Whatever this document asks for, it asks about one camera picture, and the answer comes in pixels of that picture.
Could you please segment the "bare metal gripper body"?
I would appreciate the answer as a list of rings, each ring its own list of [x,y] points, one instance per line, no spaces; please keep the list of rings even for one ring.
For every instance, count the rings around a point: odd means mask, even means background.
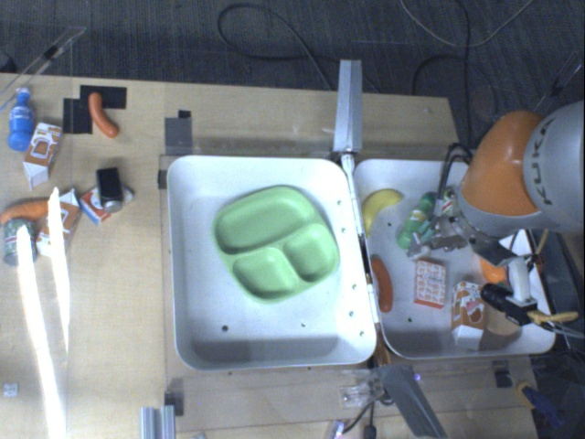
[[[431,249],[451,252],[461,249],[476,237],[476,229],[464,218],[442,217],[431,236]]]

